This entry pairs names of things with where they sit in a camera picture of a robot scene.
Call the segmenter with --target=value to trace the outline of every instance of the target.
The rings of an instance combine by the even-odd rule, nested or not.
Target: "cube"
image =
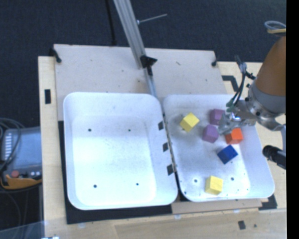
[[[218,195],[223,191],[224,180],[216,176],[209,176],[205,181],[205,192],[213,195]]]
[[[231,133],[225,135],[226,143],[227,144],[238,144],[240,143],[243,138],[243,133],[239,127],[234,128]]]
[[[219,125],[223,113],[225,113],[224,110],[213,109],[209,114],[209,123],[212,125]]]
[[[198,123],[199,119],[193,113],[189,113],[181,120],[180,126],[186,132],[190,132]]]
[[[219,137],[217,128],[214,125],[207,125],[203,131],[203,140],[214,143]]]
[[[223,148],[221,151],[217,153],[217,156],[221,159],[221,161],[224,164],[226,164],[228,161],[230,161],[237,155],[238,153],[232,145],[228,145],[226,148]]]

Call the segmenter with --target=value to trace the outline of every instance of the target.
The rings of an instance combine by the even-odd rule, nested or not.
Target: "wooden table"
[[[55,46],[61,50],[68,48],[63,45]],[[108,49],[108,47],[95,47],[96,49]],[[130,52],[125,48],[118,48],[119,52]],[[132,56],[129,53],[119,59],[127,59],[127,66],[133,63]],[[214,54],[210,51],[179,51],[179,50],[160,50],[148,49],[148,56],[159,57],[162,61],[157,64],[159,68],[166,68],[170,72],[171,66],[191,64],[193,68],[201,68],[202,63],[213,61]],[[196,63],[193,58],[186,60],[190,55],[196,56]],[[90,59],[83,56],[83,61]],[[257,74],[261,64],[247,63],[248,72]],[[66,211],[64,204],[64,192],[61,171],[60,143],[58,131],[58,116],[60,117],[60,82],[62,77],[71,78],[71,74],[62,76],[60,71],[56,73],[56,62],[54,57],[39,57],[39,91],[40,91],[40,123],[42,135],[42,165],[43,165],[43,207],[45,236],[59,236],[61,239],[67,238],[287,238],[287,201],[286,201],[286,171],[279,168],[276,164],[269,162],[270,170],[275,181],[275,199],[278,207],[259,211],[263,203],[268,199],[252,199],[239,201],[219,201],[206,203],[180,202],[176,200],[172,203],[172,214],[134,218],[124,220],[108,220],[99,222],[89,222],[83,224],[66,223]],[[234,76],[240,83],[240,71],[234,62],[218,62],[216,67],[209,68],[204,77],[213,86],[217,94],[233,93],[230,82],[223,82],[222,75]],[[159,73],[160,78],[164,77],[163,69]],[[198,82],[197,75],[193,75],[188,81],[196,86]],[[162,88],[164,82],[160,83],[159,78],[155,79],[158,85],[158,93],[161,97],[168,95],[167,89]],[[199,93],[208,93],[209,89],[198,91]],[[192,89],[186,89],[185,92],[192,92]],[[280,123],[285,123],[285,118],[278,118]],[[270,132],[260,125],[256,125],[262,146],[273,145],[282,148],[282,139],[279,132]]]

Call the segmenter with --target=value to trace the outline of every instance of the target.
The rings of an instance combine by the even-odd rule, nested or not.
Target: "orange object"
[[[234,128],[231,133],[225,135],[225,139],[227,144],[238,144],[240,143],[244,137],[241,129],[239,127]]]

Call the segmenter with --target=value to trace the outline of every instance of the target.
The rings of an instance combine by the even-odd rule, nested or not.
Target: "red button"
[[[17,170],[14,170],[14,171],[11,172],[11,177],[12,177],[12,178],[18,178],[19,175],[20,175],[20,173],[19,173],[19,171],[17,171]]]

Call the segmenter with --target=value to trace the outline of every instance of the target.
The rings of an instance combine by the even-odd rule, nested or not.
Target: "yellow block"
[[[193,113],[189,113],[181,120],[180,126],[186,132],[190,132],[197,123],[199,123],[199,119]]]
[[[223,191],[223,179],[215,177],[215,176],[209,176],[206,179],[206,185],[205,185],[205,192],[213,195],[218,195],[220,192]]]

